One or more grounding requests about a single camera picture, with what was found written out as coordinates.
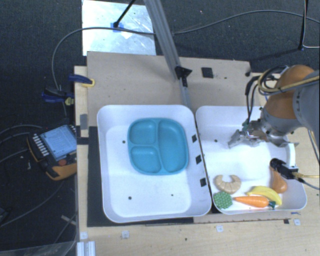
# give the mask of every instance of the beige croissant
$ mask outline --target beige croissant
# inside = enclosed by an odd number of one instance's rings
[[[241,180],[236,175],[230,175],[230,177],[232,178],[232,182],[225,182],[222,180],[223,176],[218,175],[217,177],[215,177],[214,183],[219,190],[232,195],[240,189]]]

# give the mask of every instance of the white tray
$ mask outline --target white tray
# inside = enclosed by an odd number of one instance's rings
[[[230,182],[230,175],[237,175],[241,188],[232,197],[246,196],[253,186],[271,186],[272,176],[269,163],[272,158],[287,160],[285,148],[279,148],[270,142],[261,142],[257,147],[242,143],[231,149],[228,141],[234,132],[241,130],[246,120],[247,108],[242,106],[202,106],[196,112],[196,123],[200,143],[204,154],[206,171],[212,195],[219,192],[214,184],[217,175]],[[260,117],[260,110],[254,107],[251,120]],[[233,201],[227,209],[220,209],[224,214],[245,214],[266,211],[300,210],[307,204],[307,196],[303,185],[296,180],[287,180],[288,189],[280,194],[282,205],[272,210],[270,207],[256,208]]]
[[[138,119],[168,118],[183,127],[189,151],[185,170],[173,175],[136,171],[128,153],[128,129]],[[113,222],[196,217],[212,206],[193,113],[182,105],[107,105],[97,114],[102,201]]]

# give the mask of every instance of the toy banana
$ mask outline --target toy banana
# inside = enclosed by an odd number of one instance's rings
[[[270,201],[275,201],[275,204],[280,206],[282,205],[282,200],[279,194],[274,191],[272,188],[267,186],[255,186],[250,192],[246,193],[248,196],[250,195],[260,195],[268,198]]]
[[[217,177],[215,177],[215,181],[214,181],[216,187],[219,190],[227,192],[232,195],[240,189],[241,180],[239,179],[238,176],[231,175],[232,182],[225,182],[222,180],[222,177],[223,177],[222,175],[218,175]]]

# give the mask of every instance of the toy food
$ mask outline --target toy food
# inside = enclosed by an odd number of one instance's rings
[[[279,194],[274,191],[272,188],[267,186],[255,186],[250,192],[246,193],[250,195],[260,195],[268,198],[270,201],[275,201],[277,205],[282,205],[282,200]]]
[[[232,195],[240,189],[241,180],[236,175],[231,175],[230,177],[232,178],[232,182],[225,182],[222,180],[223,176],[218,175],[214,179],[214,184],[219,190],[227,192]]]
[[[226,209],[232,205],[231,195],[224,191],[215,193],[213,195],[213,200],[216,207],[218,207],[219,209]]]
[[[269,200],[266,197],[260,195],[238,196],[234,197],[233,199],[237,202],[258,208],[264,208],[267,206],[271,206],[272,208],[275,207],[273,201],[269,202]]]
[[[281,177],[280,173],[276,170],[272,171],[273,173],[273,182],[272,182],[272,189],[277,192],[278,194],[287,191],[288,185],[286,181]]]

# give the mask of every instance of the yellow banana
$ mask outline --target yellow banana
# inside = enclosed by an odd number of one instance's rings
[[[272,188],[267,186],[255,186],[250,192],[246,193],[248,196],[250,195],[260,195],[265,196],[270,201],[275,201],[275,204],[280,206],[282,205],[282,200],[279,194],[274,191]]]

